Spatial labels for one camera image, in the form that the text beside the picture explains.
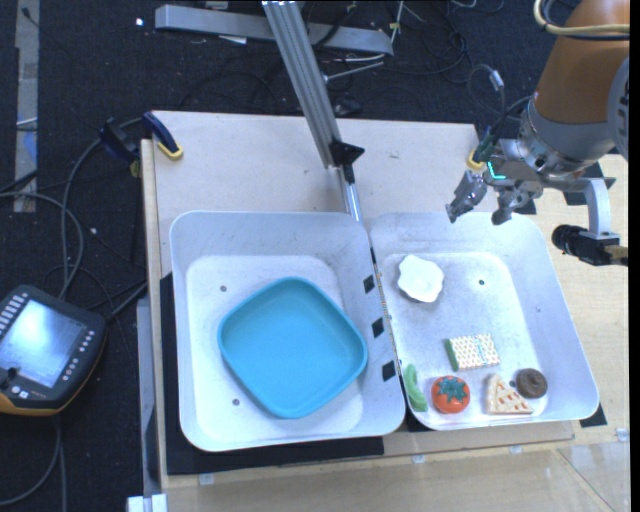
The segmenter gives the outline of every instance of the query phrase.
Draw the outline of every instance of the beige floor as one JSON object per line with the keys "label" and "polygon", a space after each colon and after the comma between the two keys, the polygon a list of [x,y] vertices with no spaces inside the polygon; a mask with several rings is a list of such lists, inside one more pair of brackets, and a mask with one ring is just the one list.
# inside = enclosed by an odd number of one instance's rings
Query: beige floor
{"label": "beige floor", "polygon": [[[147,155],[146,165],[143,157],[143,175],[153,283],[154,277],[163,272],[162,230],[167,223],[163,212],[158,211],[162,206],[154,204],[158,191],[154,157],[150,154],[153,149],[143,149]],[[627,246],[628,164],[619,156],[607,156],[601,165],[606,176],[617,179],[610,190],[611,227],[621,235],[622,245]],[[174,169],[169,172],[175,176]],[[550,239],[555,226],[561,223],[588,226],[586,207],[566,206],[556,191],[545,192],[536,205],[538,214],[533,220],[546,238]],[[169,208],[169,215],[175,214]],[[480,442],[462,442],[444,451],[437,446],[423,450],[416,442],[413,454],[398,451],[393,453],[403,454],[216,473],[202,481],[196,475],[163,474],[169,510],[630,510],[628,269],[591,267],[563,255],[551,242],[549,251],[600,392],[606,425],[583,428],[578,421],[567,422],[556,429],[556,437],[551,440],[514,444],[506,436],[503,442],[494,440],[491,447],[485,448],[481,447],[481,434],[476,436]],[[157,317],[153,317],[153,324],[156,338]],[[157,352],[155,358],[156,362],[161,359]],[[156,381],[160,389],[161,384],[161,380]],[[162,438],[163,425],[158,428]]]}

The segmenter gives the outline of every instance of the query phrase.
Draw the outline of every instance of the blue plate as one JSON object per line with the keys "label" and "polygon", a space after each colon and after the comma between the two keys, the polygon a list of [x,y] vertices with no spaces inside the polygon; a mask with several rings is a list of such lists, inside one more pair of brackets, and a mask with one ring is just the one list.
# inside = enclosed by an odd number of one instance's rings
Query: blue plate
{"label": "blue plate", "polygon": [[301,418],[335,398],[367,364],[367,345],[342,310],[298,277],[262,288],[220,322],[224,361],[280,418]]}

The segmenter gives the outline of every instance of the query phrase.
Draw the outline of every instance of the black floor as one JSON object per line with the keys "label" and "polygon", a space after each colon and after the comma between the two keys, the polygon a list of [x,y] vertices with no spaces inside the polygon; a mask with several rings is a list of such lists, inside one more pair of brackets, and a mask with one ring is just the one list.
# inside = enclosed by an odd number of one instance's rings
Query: black floor
{"label": "black floor", "polygon": [[[153,109],[301,114],[274,43],[245,46],[213,35],[155,31],[154,11],[165,3],[203,2],[42,0],[40,12],[31,13],[40,27],[38,192],[61,202],[66,190],[68,208],[82,225],[84,257],[66,300],[105,317],[146,279],[140,181],[127,162],[101,147],[86,153],[107,120],[132,121],[125,131],[138,141],[144,130],[135,120]],[[565,19],[576,3],[556,2],[554,19]],[[348,4],[306,2],[303,17],[334,23]],[[502,76],[508,104],[533,92],[554,43],[534,21],[533,0],[405,4],[422,21],[403,12],[395,56],[330,82],[341,115],[473,123],[482,131],[500,107],[486,66]],[[357,2],[345,23],[389,33],[398,5]],[[6,190],[15,179],[14,40],[21,7],[19,0],[0,5],[0,189]],[[230,8],[261,9],[258,2],[230,2]],[[327,75],[362,65],[341,61],[345,51],[317,48],[316,54]],[[514,137],[516,129],[508,122],[503,136]],[[16,214],[11,201],[0,200],[0,297],[19,284],[58,295],[60,209],[39,201],[35,213]],[[78,237],[70,221],[67,232],[73,261]],[[69,511],[122,511],[127,497],[142,493],[135,313],[134,300],[110,323],[100,366],[58,417],[64,473],[56,466],[31,496],[7,510],[61,510],[64,488]],[[0,502],[38,482],[54,446],[51,418],[0,414]]]}

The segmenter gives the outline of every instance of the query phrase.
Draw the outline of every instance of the screen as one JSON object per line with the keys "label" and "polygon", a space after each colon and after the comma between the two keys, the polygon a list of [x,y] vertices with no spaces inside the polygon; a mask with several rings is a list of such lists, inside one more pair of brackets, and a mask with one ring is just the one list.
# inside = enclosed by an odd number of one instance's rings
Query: screen
{"label": "screen", "polygon": [[52,388],[86,326],[30,300],[0,341],[0,367]]}

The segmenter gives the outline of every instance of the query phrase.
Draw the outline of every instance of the green light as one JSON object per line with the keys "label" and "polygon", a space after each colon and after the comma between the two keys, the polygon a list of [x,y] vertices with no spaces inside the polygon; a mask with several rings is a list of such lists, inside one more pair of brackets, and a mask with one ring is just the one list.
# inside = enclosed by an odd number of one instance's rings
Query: green light
{"label": "green light", "polygon": [[487,167],[489,168],[489,173],[494,180],[506,180],[507,177],[502,174],[495,174],[493,172],[493,164],[491,162],[487,162]]}

